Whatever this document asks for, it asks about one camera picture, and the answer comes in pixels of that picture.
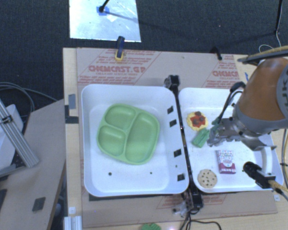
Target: green divided plate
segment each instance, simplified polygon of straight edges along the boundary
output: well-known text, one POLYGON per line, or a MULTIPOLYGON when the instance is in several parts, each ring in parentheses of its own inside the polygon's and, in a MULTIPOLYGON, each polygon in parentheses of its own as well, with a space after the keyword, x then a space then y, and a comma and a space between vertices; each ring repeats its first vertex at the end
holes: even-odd
POLYGON ((158 120, 134 106, 114 104, 100 122, 97 144, 107 155, 130 164, 148 162, 156 149, 158 120))

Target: metal plate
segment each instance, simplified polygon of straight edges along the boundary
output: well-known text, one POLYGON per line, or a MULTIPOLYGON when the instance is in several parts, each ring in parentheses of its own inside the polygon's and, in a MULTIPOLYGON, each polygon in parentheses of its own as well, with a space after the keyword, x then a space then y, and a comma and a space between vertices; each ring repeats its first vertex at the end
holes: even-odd
POLYGON ((135 0, 110 0, 105 12, 98 8, 106 0, 70 0, 70 37, 141 42, 135 0))

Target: toy pizza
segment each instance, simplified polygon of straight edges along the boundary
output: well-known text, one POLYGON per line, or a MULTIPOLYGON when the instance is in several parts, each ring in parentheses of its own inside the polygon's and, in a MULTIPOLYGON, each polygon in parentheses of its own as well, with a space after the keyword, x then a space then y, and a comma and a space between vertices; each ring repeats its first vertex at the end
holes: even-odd
POLYGON ((190 113, 187 117, 187 123, 191 129, 199 131, 208 126, 207 117, 200 111, 190 113))

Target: white tray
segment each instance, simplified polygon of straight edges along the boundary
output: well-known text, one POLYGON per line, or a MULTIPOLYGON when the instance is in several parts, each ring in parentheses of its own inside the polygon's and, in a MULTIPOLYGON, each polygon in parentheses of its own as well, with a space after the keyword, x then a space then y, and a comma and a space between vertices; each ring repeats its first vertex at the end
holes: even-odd
MULTIPOLYGON (((242 171, 243 165, 248 162, 254 162, 262 167, 263 161, 260 151, 253 152, 242 142, 224 142, 218 147, 209 147, 207 143, 202 148, 195 147, 191 141, 196 136, 196 131, 192 130, 187 124, 187 116, 191 112, 200 111, 208 118, 209 126, 221 113, 229 90, 223 89, 204 89, 204 88, 185 88, 179 93, 181 116, 184 125, 184 132, 188 147, 189 159, 194 182, 196 186, 206 193, 223 193, 239 191, 259 191, 263 190, 255 181, 242 171), (235 174, 220 174, 218 169, 216 150, 232 150, 233 160, 237 172, 235 174), (200 170, 210 169, 217 175, 217 184, 213 188, 204 188, 197 181, 197 175, 200 170)), ((234 102, 238 100, 239 95, 235 96, 234 102)), ((233 108, 229 106, 223 117, 232 116, 233 108)), ((283 175, 278 162, 276 151, 272 151, 273 173, 276 175, 276 181, 283 184, 283 175)))
POLYGON ((173 93, 164 87, 92 84, 82 91, 84 184, 94 196, 179 194, 189 176, 173 93), (113 104, 128 104, 160 122, 159 140, 149 162, 131 165, 104 154, 96 136, 103 114, 113 104), (176 125, 169 123, 176 120, 176 125), (174 156, 180 150, 181 155, 174 156))

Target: yellow cable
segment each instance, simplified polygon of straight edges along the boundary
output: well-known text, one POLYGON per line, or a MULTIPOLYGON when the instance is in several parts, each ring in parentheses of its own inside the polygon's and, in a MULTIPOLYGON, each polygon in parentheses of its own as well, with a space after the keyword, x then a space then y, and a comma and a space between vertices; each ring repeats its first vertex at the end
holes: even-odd
POLYGON ((278 189, 281 189, 281 190, 283 190, 283 191, 288 193, 288 189, 285 188, 284 186, 282 186, 281 184, 277 183, 276 181, 269 180, 268 182, 273 188, 278 188, 278 189))
MULTIPOLYGON (((285 142, 285 146, 284 146, 284 164, 286 164, 285 159, 286 159, 286 148, 287 148, 287 142, 288 142, 288 135, 286 137, 286 142, 285 142)), ((288 174, 287 174, 287 168, 286 166, 284 166, 284 174, 287 178, 287 182, 288 182, 288 174)))

